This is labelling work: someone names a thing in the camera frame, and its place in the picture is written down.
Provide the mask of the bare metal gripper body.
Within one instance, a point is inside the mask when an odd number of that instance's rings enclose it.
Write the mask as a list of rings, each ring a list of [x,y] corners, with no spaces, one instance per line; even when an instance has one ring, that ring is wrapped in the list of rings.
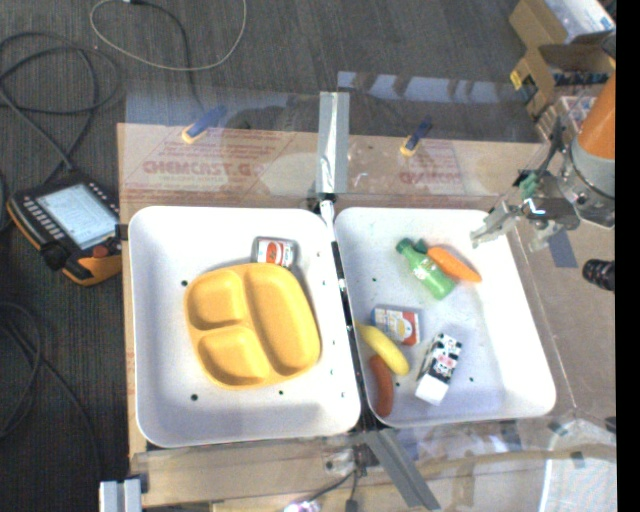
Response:
[[[574,171],[559,175],[548,170],[525,170],[519,176],[521,211],[531,221],[554,221],[567,230],[589,222],[612,229],[615,198],[600,191]]]

